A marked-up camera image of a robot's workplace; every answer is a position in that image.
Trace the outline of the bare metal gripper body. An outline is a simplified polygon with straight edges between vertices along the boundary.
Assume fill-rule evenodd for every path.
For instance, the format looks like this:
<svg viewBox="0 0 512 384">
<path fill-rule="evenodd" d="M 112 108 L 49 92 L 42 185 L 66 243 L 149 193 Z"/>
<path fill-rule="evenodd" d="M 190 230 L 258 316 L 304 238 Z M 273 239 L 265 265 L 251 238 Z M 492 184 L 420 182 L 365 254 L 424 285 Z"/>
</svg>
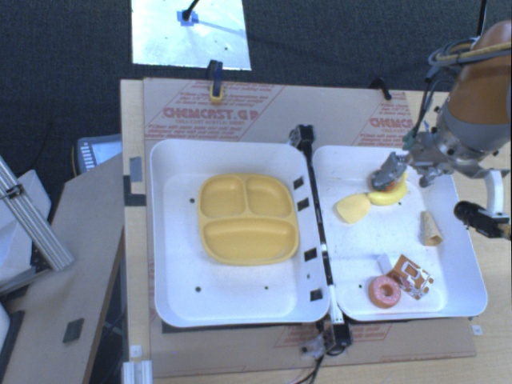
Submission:
<svg viewBox="0 0 512 384">
<path fill-rule="evenodd" d="M 419 133 L 409 149 L 408 163 L 423 176 L 459 172 L 465 176 L 485 176 L 479 165 L 485 152 L 466 146 L 449 131 Z"/>
</svg>

